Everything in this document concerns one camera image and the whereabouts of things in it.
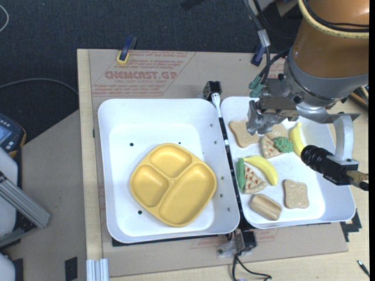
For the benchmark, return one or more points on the green toy grapes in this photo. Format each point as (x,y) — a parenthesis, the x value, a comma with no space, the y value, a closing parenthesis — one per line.
(283,144)

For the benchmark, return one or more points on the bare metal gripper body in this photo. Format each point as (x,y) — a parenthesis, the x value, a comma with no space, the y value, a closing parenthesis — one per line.
(278,98)

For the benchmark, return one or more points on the yellow divided plate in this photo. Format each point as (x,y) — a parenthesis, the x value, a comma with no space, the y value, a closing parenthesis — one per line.
(173,183)

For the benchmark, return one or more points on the beige toy bread slice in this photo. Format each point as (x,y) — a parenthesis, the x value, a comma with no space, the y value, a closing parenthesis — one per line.
(241,135)
(296,194)

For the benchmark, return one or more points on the toy pizza slice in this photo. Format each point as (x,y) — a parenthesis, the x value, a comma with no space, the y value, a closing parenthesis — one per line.
(253,181)
(268,148)

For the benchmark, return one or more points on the thin black and white rod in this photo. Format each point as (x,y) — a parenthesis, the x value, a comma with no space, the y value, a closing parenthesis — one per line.
(225,140)

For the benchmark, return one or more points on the black pen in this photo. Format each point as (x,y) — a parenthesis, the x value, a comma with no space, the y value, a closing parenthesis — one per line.
(363,268)

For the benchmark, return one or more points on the beige toy biscuit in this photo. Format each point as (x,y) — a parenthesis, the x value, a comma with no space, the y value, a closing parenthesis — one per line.
(278,131)

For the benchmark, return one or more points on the white plastic tray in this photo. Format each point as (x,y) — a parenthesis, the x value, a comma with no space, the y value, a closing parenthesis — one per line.
(123,127)
(301,168)

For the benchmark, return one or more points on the green toy pea pod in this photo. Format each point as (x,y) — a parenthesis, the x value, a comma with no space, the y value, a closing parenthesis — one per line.
(241,174)

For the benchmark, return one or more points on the yellow banana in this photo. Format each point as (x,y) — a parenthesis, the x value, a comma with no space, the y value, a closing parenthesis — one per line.
(296,139)
(265,165)

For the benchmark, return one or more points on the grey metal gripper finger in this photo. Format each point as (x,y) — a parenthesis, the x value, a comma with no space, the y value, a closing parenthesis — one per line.
(252,124)
(269,121)

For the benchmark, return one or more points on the brown cardboard board red print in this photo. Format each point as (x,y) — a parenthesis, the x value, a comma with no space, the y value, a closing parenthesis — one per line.
(164,78)

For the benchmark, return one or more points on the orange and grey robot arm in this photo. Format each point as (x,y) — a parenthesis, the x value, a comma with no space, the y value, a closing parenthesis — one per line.
(328,51)

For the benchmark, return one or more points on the black cylinder on white bracket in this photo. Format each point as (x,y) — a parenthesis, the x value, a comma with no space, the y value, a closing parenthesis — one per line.
(325,162)

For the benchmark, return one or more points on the brown toy sausage bun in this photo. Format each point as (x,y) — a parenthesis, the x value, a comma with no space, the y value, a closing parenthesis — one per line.
(266,206)

